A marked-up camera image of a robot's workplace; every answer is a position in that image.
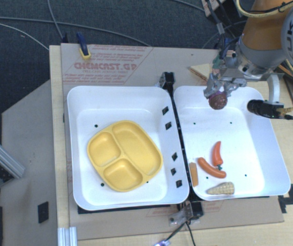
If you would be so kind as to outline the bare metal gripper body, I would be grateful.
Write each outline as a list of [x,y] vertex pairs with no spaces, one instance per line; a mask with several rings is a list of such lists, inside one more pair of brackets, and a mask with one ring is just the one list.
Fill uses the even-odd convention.
[[220,59],[213,63],[208,83],[214,87],[224,84],[245,86],[247,82],[265,81],[272,69],[258,67],[250,62]]

